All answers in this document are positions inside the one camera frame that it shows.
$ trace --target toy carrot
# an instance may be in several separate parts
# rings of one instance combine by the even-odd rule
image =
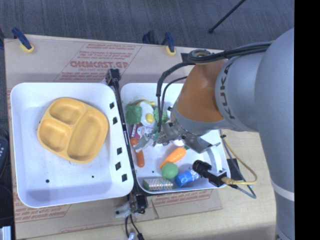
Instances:
[[[182,146],[177,147],[167,158],[160,164],[160,168],[166,163],[175,163],[186,155],[186,149]]]
[[[134,147],[134,145],[138,144],[138,139],[135,138],[135,137],[131,137],[130,138],[130,144],[131,144],[132,147]],[[141,150],[138,153],[136,151],[134,151],[134,153],[135,153],[135,156],[136,156],[136,164],[139,167],[144,167],[145,166],[145,157],[144,157],[143,151]]]

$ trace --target gray carpet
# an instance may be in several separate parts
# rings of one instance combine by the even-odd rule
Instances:
[[[271,41],[294,27],[295,0],[247,0],[208,33],[240,0],[0,0],[0,28],[7,38],[26,34],[142,43],[154,30],[169,31],[176,46],[226,50]],[[8,127],[4,53],[0,51],[0,126]],[[10,166],[0,184],[11,188]],[[0,204],[6,190],[0,189]],[[12,209],[0,208],[2,217]],[[10,224],[0,219],[0,227]]]

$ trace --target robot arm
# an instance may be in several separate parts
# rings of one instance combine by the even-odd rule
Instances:
[[[211,130],[259,132],[275,193],[277,234],[293,240],[294,29],[254,51],[206,64],[200,63],[210,55],[199,57],[157,142],[182,139],[202,153],[210,143],[201,136]]]

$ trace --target yellow clamp pad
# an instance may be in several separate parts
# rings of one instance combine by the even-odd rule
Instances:
[[[166,49],[167,53],[168,53],[170,56],[173,56],[173,55],[176,54],[176,49],[174,49],[174,52],[170,51],[169,46],[167,46],[165,49]]]
[[[20,47],[27,53],[32,53],[35,49],[35,47],[31,44],[31,48],[30,49],[27,49],[27,47],[25,47],[22,43],[20,43]]]

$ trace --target yellow plate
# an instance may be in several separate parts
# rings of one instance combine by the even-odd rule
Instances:
[[[76,163],[88,163],[99,153],[109,130],[108,118],[74,98],[56,99],[44,113],[37,136],[54,154]]]

